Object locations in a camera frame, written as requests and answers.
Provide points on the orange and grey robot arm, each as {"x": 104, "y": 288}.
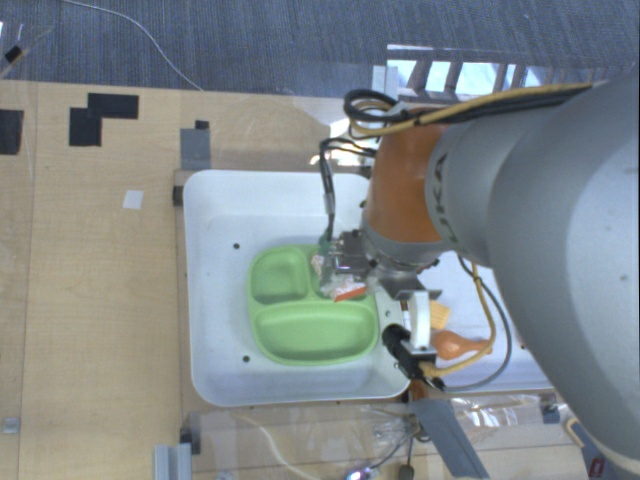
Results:
{"x": 525, "y": 228}

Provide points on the white plastic tray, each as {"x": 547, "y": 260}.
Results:
{"x": 225, "y": 328}
{"x": 465, "y": 313}

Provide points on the yellow toy biscuit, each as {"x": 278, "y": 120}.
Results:
{"x": 440, "y": 315}

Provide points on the green divided plate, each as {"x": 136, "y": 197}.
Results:
{"x": 310, "y": 328}

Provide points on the orange toy carrot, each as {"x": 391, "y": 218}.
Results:
{"x": 452, "y": 344}

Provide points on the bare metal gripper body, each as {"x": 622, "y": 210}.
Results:
{"x": 352, "y": 255}

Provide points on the white and orange packet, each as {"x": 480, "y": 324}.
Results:
{"x": 345, "y": 290}

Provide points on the black cylinder on white bracket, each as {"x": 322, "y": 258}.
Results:
{"x": 419, "y": 320}

